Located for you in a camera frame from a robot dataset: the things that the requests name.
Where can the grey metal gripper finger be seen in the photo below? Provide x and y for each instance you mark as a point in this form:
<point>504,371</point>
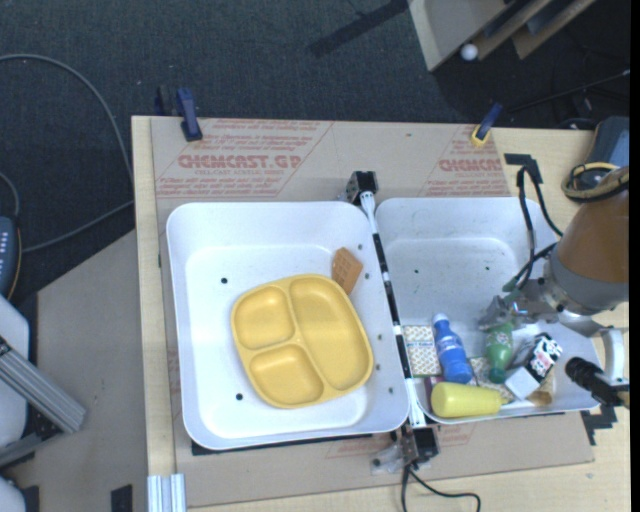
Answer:
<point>519,316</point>
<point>492,310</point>

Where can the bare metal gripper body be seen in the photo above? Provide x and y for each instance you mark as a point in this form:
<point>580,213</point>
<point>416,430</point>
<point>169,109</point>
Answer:
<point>539,302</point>

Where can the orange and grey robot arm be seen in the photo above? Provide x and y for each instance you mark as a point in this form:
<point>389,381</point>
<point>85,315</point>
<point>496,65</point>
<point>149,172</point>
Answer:
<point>595,240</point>

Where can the green bottle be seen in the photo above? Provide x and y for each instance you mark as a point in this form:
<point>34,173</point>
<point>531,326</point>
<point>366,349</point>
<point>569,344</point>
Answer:
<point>500,350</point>

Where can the black and white milk carton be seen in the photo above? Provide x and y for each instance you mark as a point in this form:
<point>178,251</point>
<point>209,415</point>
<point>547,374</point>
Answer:
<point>542,356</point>

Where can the blue bottle white cap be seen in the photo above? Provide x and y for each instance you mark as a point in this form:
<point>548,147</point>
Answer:
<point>451,352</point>

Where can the beige patterned cracker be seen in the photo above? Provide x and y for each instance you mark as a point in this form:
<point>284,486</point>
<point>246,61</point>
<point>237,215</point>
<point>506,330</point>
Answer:
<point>479,370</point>

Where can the white cube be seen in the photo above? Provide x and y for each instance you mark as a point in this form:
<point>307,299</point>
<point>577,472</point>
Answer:
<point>521,384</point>

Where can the white plastic tray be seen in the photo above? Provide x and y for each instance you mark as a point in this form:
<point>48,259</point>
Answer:
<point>210,320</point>
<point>450,250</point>

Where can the tan ice cream cone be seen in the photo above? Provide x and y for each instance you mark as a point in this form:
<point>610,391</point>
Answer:
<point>545,392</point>

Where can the beige cracker packet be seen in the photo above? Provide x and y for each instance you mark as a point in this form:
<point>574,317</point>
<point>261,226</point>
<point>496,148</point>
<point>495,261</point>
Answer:
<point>421,352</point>

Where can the yellow mustard bottle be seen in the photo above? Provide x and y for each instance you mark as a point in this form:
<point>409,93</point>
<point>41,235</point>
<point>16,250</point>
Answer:
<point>462,400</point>

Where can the thin black and white rod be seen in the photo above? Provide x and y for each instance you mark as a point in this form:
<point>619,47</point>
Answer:
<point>385,272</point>

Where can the orange waffle biscuit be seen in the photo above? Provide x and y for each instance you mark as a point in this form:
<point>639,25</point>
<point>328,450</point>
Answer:
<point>346,267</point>

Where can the yellow divided plate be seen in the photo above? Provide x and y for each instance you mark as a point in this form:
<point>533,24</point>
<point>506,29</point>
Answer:
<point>320,325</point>

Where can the brown cardboard board red print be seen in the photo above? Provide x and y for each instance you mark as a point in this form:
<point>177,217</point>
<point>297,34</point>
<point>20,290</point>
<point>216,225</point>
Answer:
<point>280,165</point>

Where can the white ball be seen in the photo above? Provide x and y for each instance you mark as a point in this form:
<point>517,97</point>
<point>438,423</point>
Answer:
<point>469,51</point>

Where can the black cylinder on white bracket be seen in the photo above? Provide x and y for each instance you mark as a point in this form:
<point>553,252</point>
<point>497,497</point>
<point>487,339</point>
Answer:
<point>592,377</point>

